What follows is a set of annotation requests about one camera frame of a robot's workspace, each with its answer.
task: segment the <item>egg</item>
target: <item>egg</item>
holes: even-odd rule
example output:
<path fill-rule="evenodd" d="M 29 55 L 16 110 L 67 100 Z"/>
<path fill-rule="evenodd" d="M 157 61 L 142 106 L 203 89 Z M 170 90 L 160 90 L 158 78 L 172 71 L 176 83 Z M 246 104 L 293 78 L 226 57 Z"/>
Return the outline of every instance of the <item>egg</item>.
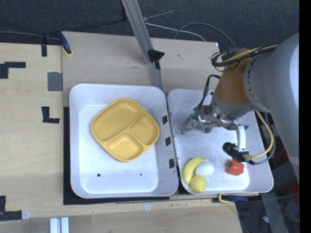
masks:
<path fill-rule="evenodd" d="M 209 161 L 201 162 L 194 173 L 203 177 L 211 176 L 214 173 L 214 165 Z"/>

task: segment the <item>yellow lemon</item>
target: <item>yellow lemon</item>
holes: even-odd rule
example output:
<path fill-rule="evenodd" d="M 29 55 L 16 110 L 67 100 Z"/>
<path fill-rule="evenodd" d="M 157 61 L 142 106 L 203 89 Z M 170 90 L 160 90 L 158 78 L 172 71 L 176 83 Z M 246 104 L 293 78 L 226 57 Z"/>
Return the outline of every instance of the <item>yellow lemon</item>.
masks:
<path fill-rule="evenodd" d="M 190 186 L 194 192 L 203 193 L 207 186 L 207 182 L 203 176 L 194 175 L 190 181 Z"/>

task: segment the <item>banana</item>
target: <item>banana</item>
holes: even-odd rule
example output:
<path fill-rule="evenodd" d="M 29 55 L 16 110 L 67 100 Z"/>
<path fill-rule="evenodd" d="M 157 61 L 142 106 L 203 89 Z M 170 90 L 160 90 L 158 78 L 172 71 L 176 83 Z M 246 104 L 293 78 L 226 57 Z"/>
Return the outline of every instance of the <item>banana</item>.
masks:
<path fill-rule="evenodd" d="M 204 162 L 204 161 L 208 161 L 208 159 L 202 159 L 200 157 L 194 157 L 191 160 L 189 160 L 183 170 L 183 178 L 186 184 L 190 184 L 192 175 L 194 170 L 197 168 L 197 166 Z"/>

